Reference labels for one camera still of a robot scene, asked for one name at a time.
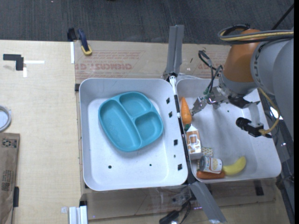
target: toy banana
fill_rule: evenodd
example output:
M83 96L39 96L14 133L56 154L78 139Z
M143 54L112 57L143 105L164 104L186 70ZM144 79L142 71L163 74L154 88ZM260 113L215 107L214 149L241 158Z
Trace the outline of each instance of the toy banana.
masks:
M226 175L235 175L240 173L246 166L245 156L240 157L235 163L222 167Z

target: white tape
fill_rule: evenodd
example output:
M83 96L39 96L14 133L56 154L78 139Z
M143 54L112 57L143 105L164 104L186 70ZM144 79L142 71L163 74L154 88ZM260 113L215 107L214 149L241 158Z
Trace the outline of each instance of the white tape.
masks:
M23 77L24 78L27 77L27 67L26 66L23 67Z
M24 61L24 64L45 64L45 61Z
M209 220L210 221L210 223L213 223L213 224L218 224L218 223L220 223L220 221L218 221L218 220Z
M71 42L71 64L75 63L74 42Z

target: blue divided plate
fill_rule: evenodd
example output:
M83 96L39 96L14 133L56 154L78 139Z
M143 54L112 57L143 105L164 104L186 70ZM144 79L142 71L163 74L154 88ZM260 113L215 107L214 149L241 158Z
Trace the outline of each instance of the blue divided plate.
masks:
M114 96L99 107L99 120L106 136L120 150L138 150L163 132L161 117L151 101L140 92Z

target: toy carrot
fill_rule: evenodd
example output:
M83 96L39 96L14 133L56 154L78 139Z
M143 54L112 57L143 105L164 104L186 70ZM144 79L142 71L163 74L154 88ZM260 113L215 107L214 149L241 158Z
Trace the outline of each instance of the toy carrot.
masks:
M216 179L216 178L224 178L225 172L221 171L219 174L213 174L208 172L197 171L196 176L200 179Z
M185 97L182 97L181 99L181 117L184 126L190 124L192 121L192 115Z

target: white sink basin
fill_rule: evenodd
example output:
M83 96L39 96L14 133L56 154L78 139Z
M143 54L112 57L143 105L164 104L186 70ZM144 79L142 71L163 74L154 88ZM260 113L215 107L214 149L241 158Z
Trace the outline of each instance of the white sink basin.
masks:
M178 97L185 97L189 108L193 107L196 98L203 96L210 79L182 79L177 82ZM258 101L260 97L257 90L246 97L247 101ZM258 104L260 120L264 129L268 129L268 123L262 104ZM245 156L247 163L245 169L223 179L202 180L204 183L229 182L238 180L263 179L277 177L281 172L281 163L273 139L263 136L253 137L240 129L236 124L239 117L251 119L248 108L240 109L232 104L221 104L218 109L212 105L196 113L192 118L192 125L199 130L203 147L211 147L214 157L222 159L223 165L234 163L239 157ZM196 177L197 161L191 161L192 172Z
M112 97L131 91L147 96L161 116L164 130L149 145L124 152L107 137L98 110ZM166 187L186 181L188 169L184 146L173 90L168 82L162 79L90 78L81 83L79 94L83 178L89 188L109 191Z

